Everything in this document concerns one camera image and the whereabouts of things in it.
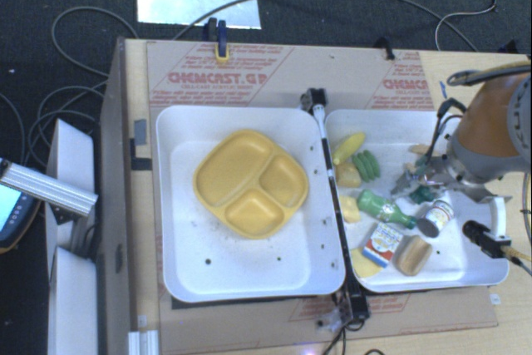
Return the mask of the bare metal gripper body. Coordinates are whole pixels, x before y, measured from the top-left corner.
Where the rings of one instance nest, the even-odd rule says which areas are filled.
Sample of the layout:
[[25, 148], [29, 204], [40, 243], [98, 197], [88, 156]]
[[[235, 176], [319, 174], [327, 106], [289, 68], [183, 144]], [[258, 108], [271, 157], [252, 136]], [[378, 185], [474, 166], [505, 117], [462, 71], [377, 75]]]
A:
[[461, 192], [476, 203], [488, 203], [495, 197], [486, 188], [486, 180], [472, 175], [450, 155], [432, 156], [429, 160], [422, 158], [421, 174], [436, 183], [435, 190]]

